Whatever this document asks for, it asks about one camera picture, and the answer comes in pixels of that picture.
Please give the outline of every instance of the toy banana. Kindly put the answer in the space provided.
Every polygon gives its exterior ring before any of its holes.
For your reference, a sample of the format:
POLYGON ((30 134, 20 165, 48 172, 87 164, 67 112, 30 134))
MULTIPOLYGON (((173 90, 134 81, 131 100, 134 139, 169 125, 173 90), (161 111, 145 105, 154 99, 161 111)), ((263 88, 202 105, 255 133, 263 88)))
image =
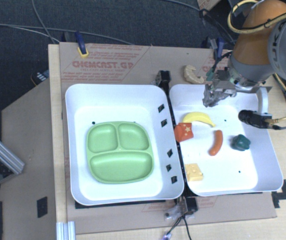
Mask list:
POLYGON ((200 121, 206 124, 211 125, 212 127, 215 127, 215 124, 212 122, 211 118, 206 113, 202 112, 191 112, 188 113, 183 118, 183 123, 191 123, 193 121, 200 121))

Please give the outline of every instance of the dark green object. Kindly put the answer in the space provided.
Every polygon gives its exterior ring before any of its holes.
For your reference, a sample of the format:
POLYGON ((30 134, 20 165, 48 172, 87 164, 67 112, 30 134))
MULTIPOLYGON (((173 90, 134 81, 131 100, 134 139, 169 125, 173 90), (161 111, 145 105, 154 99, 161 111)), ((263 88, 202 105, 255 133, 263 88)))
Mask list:
POLYGON ((98 123, 87 133, 89 169, 107 184, 133 183, 150 176, 154 155, 147 131, 135 122, 98 123))
POLYGON ((232 148, 239 151, 245 151, 249 149, 251 141, 242 134, 235 136, 232 140, 232 148))

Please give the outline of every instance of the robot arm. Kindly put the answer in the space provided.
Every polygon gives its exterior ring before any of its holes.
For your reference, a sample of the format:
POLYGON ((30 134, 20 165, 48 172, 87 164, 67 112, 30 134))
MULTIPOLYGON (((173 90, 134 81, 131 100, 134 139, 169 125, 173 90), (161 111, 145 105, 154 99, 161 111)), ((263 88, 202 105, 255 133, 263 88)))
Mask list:
POLYGON ((245 0, 237 4, 228 17, 229 27, 239 33, 233 51, 228 55, 226 70, 207 75, 203 104, 213 107, 237 92, 252 93, 272 74, 286 80, 286 3, 278 0, 245 0), (231 14, 242 4, 252 3, 243 28, 236 29, 231 14))

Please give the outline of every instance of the black bracket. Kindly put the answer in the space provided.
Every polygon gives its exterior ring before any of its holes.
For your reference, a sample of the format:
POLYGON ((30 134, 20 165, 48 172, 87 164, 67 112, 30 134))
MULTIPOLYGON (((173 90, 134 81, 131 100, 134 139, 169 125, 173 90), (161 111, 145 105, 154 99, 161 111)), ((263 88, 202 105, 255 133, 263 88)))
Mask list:
POLYGON ((272 200, 275 208, 279 208, 279 200, 286 200, 286 179, 283 181, 282 192, 273 191, 272 200))

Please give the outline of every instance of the toy sausage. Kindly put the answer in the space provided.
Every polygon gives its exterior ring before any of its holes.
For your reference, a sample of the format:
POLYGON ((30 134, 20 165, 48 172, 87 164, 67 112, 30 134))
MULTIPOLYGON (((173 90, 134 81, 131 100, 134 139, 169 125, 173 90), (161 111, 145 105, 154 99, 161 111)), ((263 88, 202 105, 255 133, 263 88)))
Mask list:
POLYGON ((211 156, 216 155, 219 152, 219 150, 221 149, 222 144, 223 144, 223 132, 221 130, 217 130, 217 131, 215 131, 215 142, 214 142, 214 145, 209 150, 208 153, 211 156))

